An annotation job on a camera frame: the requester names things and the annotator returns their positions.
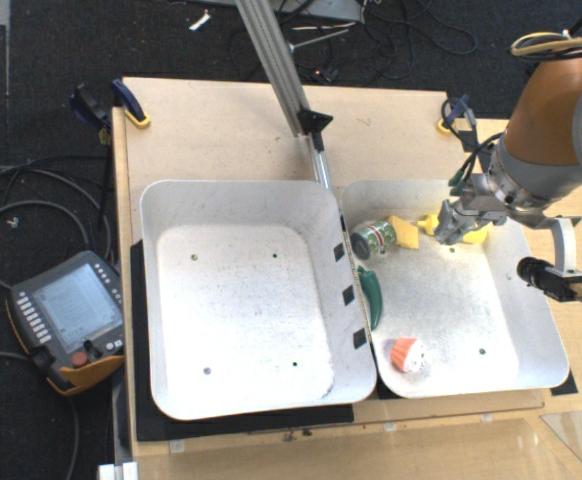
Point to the yellow wedge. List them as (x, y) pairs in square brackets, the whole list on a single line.
[(405, 232)]

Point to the black cylinder on white bracket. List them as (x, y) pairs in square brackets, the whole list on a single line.
[(551, 275)]

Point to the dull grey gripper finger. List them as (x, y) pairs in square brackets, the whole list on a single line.
[(443, 223), (461, 228)]

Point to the pale wood board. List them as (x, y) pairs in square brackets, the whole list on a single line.
[(221, 133)]

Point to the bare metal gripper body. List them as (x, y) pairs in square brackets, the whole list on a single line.
[(486, 195)]

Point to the white plastic tray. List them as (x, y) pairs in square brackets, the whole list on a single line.
[(466, 313), (241, 308)]

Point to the yellow bottle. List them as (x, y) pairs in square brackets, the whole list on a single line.
[(477, 237)]

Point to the green can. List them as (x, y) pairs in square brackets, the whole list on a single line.
[(375, 238)]

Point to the orange and white cupcake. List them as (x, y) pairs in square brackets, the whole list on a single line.
[(407, 354)]

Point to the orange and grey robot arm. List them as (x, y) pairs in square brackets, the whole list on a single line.
[(546, 118)]

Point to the green chili pepper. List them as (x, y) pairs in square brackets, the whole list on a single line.
[(373, 295)]

